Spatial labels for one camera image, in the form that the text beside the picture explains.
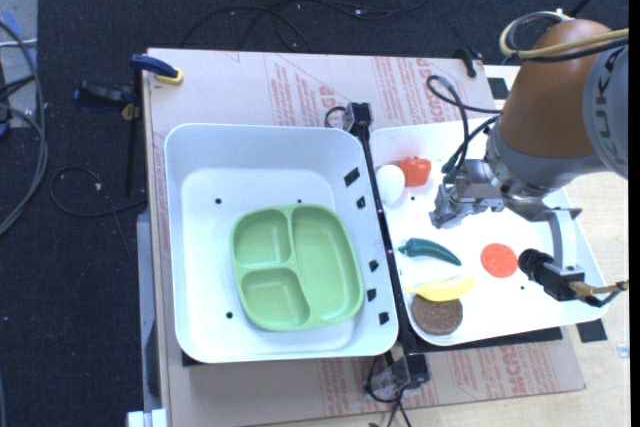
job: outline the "dark floor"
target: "dark floor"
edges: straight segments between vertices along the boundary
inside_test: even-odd
[[[582,1],[39,0],[48,166],[20,218],[0,236],[8,425],[121,426],[128,411],[142,408],[138,280],[130,261],[145,199],[142,134],[126,197],[129,126],[115,112],[78,111],[73,93],[83,80],[129,83],[131,55],[148,47],[431,57],[466,48],[500,64],[500,33],[533,11],[579,8],[581,18],[628,27],[629,0]],[[355,5],[365,12],[359,18]],[[0,140],[0,222],[29,189],[37,155],[31,129]],[[72,169],[59,173],[65,168]],[[76,215],[56,206],[52,184]]]

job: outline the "green divided plate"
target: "green divided plate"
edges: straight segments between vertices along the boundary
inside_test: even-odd
[[[362,306],[362,276],[349,234],[321,205],[245,214],[231,232],[231,256],[242,306],[263,329],[328,326]]]

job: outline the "brown round object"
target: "brown round object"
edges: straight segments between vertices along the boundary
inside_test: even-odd
[[[449,335],[462,324],[460,299],[436,302],[416,295],[411,303],[411,313],[416,324],[430,335]]]

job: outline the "red circular object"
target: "red circular object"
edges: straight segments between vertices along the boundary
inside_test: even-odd
[[[489,244],[480,255],[482,266],[496,278],[508,278],[518,270],[518,258],[509,246]]]

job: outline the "power cord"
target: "power cord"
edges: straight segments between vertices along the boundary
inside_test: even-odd
[[[11,111],[13,114],[19,116],[20,118],[27,121],[37,132],[39,144],[38,144],[38,159],[36,163],[36,167],[33,173],[33,178],[31,180],[31,184],[29,185],[29,189],[26,194],[18,202],[18,205],[9,213],[9,215],[0,223],[0,237],[2,237],[5,233],[9,231],[9,228],[13,226],[13,224],[18,220],[18,218],[24,212],[27,204],[33,199],[35,196],[40,184],[42,183],[42,179],[47,169],[47,163],[49,160],[49,149],[47,145],[47,137],[46,137],[46,128],[45,128],[45,112],[44,112],[44,97],[42,93],[42,84],[40,83],[40,77],[38,75],[38,70],[36,68],[36,64],[31,57],[29,49],[24,42],[24,40],[11,28],[9,27],[2,19],[0,19],[0,28],[4,30],[9,36],[16,42],[17,46],[22,51],[25,59],[27,60],[27,64],[29,65],[29,69],[31,71],[31,76],[33,77],[33,81],[36,86],[36,103],[37,103],[37,114],[36,120],[32,119],[30,116],[27,116],[23,112],[11,107],[9,104],[1,104],[3,108]]]
[[[383,404],[393,404],[393,408],[391,409],[391,415],[389,416],[389,421],[387,422],[387,427],[391,427],[391,424],[393,423],[393,420],[395,419],[395,416],[398,411],[400,411],[400,413],[402,414],[404,421],[407,424],[407,427],[411,427],[411,422],[409,421],[407,412],[405,411],[404,406],[402,405],[402,398],[407,389],[406,386],[403,386],[402,388],[400,388],[400,390],[398,390],[398,392],[396,393],[396,396],[393,399],[383,399],[382,397],[378,397],[373,391],[373,388],[371,386],[371,381],[373,378],[373,371],[376,368],[377,361],[378,361],[378,357],[376,356],[373,358],[373,362],[371,364],[371,370],[369,371],[369,375],[367,376],[367,380],[364,386],[364,391],[368,393],[371,396],[371,398],[373,398],[373,400],[375,400],[376,402],[381,402]]]
[[[7,82],[0,86],[0,100],[4,100],[8,98],[13,93],[26,86],[29,82],[33,80],[33,75],[27,75],[26,77],[22,77],[20,79],[12,80],[11,82]]]
[[[342,112],[345,113],[347,111],[346,107],[343,107],[342,105],[336,105],[335,107],[331,107],[331,109],[329,109],[326,114],[324,115],[324,126],[326,128],[338,128],[338,127],[334,127],[330,122],[329,122],[329,117],[336,113],[336,112]]]
[[[357,20],[362,21],[379,21],[388,19],[394,16],[400,16],[412,11],[415,11],[422,7],[427,0],[418,0],[413,5],[408,7],[403,7],[401,0],[396,0],[395,5],[393,7],[378,7],[378,6],[370,6],[363,5],[354,2],[344,2],[344,1],[336,1],[336,0],[281,0],[273,5],[268,7],[263,6],[239,6],[239,7],[231,7],[224,8],[220,10],[216,10],[212,13],[209,13],[198,20],[187,32],[185,37],[182,39],[180,43],[181,48],[185,48],[189,39],[193,35],[193,33],[200,28],[204,23],[211,20],[215,16],[226,14],[226,13],[234,13],[235,11],[259,11],[258,15],[253,19],[253,21],[249,24],[247,29],[245,30],[244,36],[242,37],[238,49],[242,50],[245,48],[245,45],[248,41],[249,36],[257,26],[257,24],[267,15],[271,15],[276,18],[276,29],[278,31],[278,36],[282,43],[287,47],[287,49],[291,52],[299,52],[301,51],[301,46],[296,43],[289,43],[286,41],[284,36],[280,32],[280,27],[278,22],[284,22],[287,26],[293,29],[298,38],[304,43],[305,48],[310,53],[314,53],[313,48],[309,44],[309,41],[306,40],[301,33],[301,31],[295,27],[295,25],[283,14],[285,8],[290,5],[296,5],[298,9],[300,9],[300,5],[302,3],[310,3],[316,4],[324,7],[328,7],[334,10],[337,10],[351,18],[355,18]],[[447,26],[453,30],[458,36],[458,38],[463,42],[465,48],[468,48],[472,54],[476,55],[478,58],[482,56],[476,52],[473,48],[471,48],[462,38],[459,31],[443,16],[443,14],[437,9],[436,6],[433,6],[433,9],[437,12],[440,18],[447,24]]]
[[[432,84],[432,82],[434,81],[437,81],[443,86],[445,86],[447,88],[447,91],[449,91],[449,93],[453,97],[453,100],[439,93]],[[446,183],[451,183],[455,177],[456,172],[462,167],[462,164],[464,163],[464,160],[467,156],[467,149],[469,147],[469,144],[471,143],[471,140],[480,132],[483,132],[490,125],[495,123],[498,120],[499,115],[502,113],[502,111],[498,109],[483,109],[480,107],[472,107],[464,104],[460,99],[460,96],[456,92],[455,88],[453,87],[453,84],[451,84],[451,82],[449,82],[446,78],[441,77],[439,75],[431,75],[429,78],[427,78],[427,88],[429,88],[429,91],[431,91],[434,95],[436,95],[442,101],[447,102],[451,105],[455,105],[460,110],[460,117],[462,118],[464,138],[463,138],[462,144],[453,153],[453,155],[445,163],[445,165],[442,166],[442,172],[446,175],[444,181]],[[498,114],[498,116],[494,116],[492,118],[487,119],[482,124],[480,124],[480,126],[478,126],[475,130],[473,130],[472,132],[469,132],[469,122],[468,122],[466,111],[483,112],[487,114]]]
[[[99,212],[80,212],[77,210],[74,210],[70,207],[67,207],[65,205],[63,205],[60,200],[58,199],[58,197],[55,194],[55,188],[56,188],[56,184],[59,184],[60,181],[62,179],[65,178],[65,174],[69,173],[69,172],[79,172],[79,173],[83,173],[83,174],[87,174],[89,175],[91,178],[93,178],[93,180],[95,180],[95,184],[99,190],[99,192],[102,192],[104,194],[104,198],[107,200],[108,204],[109,204],[109,209],[105,210],[105,211],[99,211]],[[127,254],[127,257],[129,258],[129,261],[131,262],[131,264],[133,265],[133,268],[136,272],[136,275],[138,274],[138,265],[135,261],[135,259],[133,258],[133,255],[131,253],[131,250],[129,249],[129,245],[127,244],[127,241],[125,239],[124,236],[124,232],[122,230],[122,226],[120,224],[120,219],[118,217],[118,213],[119,212],[124,212],[125,210],[130,210],[132,208],[136,208],[136,207],[140,207],[142,205],[146,205],[147,201],[138,201],[136,203],[132,203],[130,205],[126,205],[126,206],[121,206],[121,207],[116,207],[111,195],[109,194],[109,192],[107,191],[107,187],[104,183],[104,181],[93,171],[91,171],[90,169],[87,169],[85,167],[82,166],[67,166],[64,168],[59,169],[58,171],[56,171],[53,175],[53,177],[51,178],[51,182],[49,185],[49,194],[51,196],[51,200],[53,201],[53,203],[63,212],[72,215],[74,217],[104,217],[107,215],[111,215],[113,216],[115,223],[116,223],[116,227],[118,230],[118,235],[120,236],[120,241],[122,242],[122,245],[124,247],[125,253]]]

